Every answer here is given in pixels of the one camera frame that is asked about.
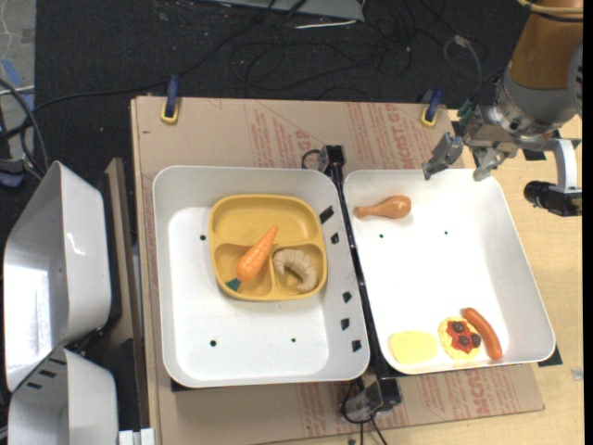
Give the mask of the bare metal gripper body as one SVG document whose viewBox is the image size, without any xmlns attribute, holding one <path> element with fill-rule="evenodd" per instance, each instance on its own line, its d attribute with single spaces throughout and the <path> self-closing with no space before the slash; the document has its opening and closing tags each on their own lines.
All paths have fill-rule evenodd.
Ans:
<svg viewBox="0 0 593 445">
<path fill-rule="evenodd" d="M 544 157 L 556 125 L 524 114 L 513 105 L 467 103 L 457 112 L 457 134 L 472 149 L 491 149 L 505 157 L 522 150 L 526 157 Z"/>
</svg>

